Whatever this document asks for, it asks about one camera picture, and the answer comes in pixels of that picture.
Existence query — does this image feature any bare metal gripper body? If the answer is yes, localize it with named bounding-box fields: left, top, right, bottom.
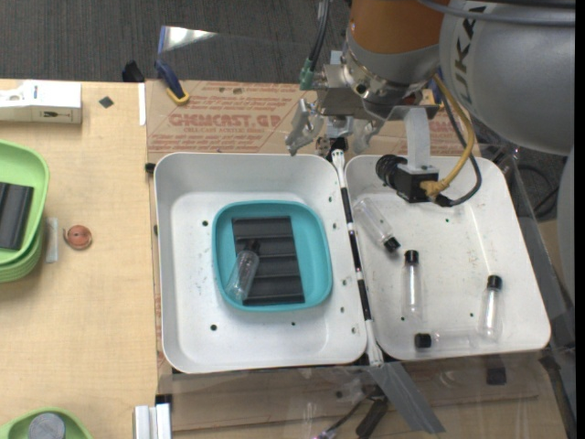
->
left=314, top=55, right=431, bottom=139

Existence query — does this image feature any teal plate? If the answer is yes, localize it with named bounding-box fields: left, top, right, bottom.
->
left=211, top=199, right=334, bottom=313

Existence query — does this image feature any clear plastic bottle black cap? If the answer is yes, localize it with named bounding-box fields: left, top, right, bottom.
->
left=413, top=328, right=482, bottom=351
left=476, top=274, right=505, bottom=341
left=400, top=249, right=424, bottom=320
left=352, top=196, right=402, bottom=253
left=224, top=240, right=261, bottom=305

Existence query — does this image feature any reddish brown round disc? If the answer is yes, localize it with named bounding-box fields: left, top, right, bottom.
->
left=62, top=224, right=94, bottom=252

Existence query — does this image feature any thin black and white rod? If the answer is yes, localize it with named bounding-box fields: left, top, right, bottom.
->
left=330, top=149, right=385, bottom=368

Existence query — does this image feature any grey round can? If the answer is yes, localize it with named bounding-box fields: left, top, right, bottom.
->
left=27, top=412, right=67, bottom=439

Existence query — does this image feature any white cardboard box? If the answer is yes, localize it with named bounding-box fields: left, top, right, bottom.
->
left=0, top=79, right=84, bottom=125

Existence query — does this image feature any brown cardboard board red print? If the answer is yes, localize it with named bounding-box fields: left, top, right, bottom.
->
left=144, top=79, right=569, bottom=434

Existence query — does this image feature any small clear plastic strip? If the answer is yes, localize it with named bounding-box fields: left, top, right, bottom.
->
left=45, top=217, right=60, bottom=264

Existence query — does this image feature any green plate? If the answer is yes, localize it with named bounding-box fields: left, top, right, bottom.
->
left=0, top=406, right=95, bottom=439
left=0, top=138, right=51, bottom=284

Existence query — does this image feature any white plastic tray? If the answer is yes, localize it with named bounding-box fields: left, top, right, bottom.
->
left=153, top=152, right=369, bottom=375
left=345, top=154, right=552, bottom=362

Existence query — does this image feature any black cylinder on white bracket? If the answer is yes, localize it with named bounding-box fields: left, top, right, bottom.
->
left=375, top=104, right=442, bottom=204

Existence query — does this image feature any black ribbed insert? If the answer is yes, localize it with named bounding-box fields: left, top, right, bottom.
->
left=230, top=216, right=306, bottom=307
left=0, top=181, right=36, bottom=252

